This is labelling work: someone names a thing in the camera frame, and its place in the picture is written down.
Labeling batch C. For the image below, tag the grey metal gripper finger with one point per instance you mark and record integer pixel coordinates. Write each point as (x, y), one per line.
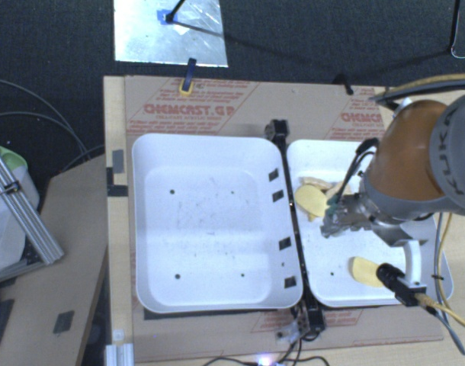
(331, 230)

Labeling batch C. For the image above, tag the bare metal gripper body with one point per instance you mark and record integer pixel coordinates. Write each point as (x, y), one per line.
(352, 210)

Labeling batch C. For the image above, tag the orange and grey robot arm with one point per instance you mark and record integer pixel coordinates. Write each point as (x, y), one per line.
(408, 155)

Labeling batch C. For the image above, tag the white plastic tray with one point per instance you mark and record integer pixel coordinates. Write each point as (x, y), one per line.
(331, 257)
(202, 223)

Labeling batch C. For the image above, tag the yellow round biscuit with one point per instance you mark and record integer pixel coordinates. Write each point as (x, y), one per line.
(308, 200)

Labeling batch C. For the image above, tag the thin black rod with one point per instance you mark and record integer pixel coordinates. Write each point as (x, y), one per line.
(293, 212)

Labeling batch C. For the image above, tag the beige bread piece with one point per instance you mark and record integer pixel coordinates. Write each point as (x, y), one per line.
(312, 182)

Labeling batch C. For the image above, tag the yellow oval biscuit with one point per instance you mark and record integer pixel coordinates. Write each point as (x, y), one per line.
(364, 271)

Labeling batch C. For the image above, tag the brown cardboard board red print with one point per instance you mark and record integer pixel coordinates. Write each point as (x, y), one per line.
(293, 101)

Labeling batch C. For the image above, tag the black cylinder on white bracket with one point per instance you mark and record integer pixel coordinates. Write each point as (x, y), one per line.
(398, 280)

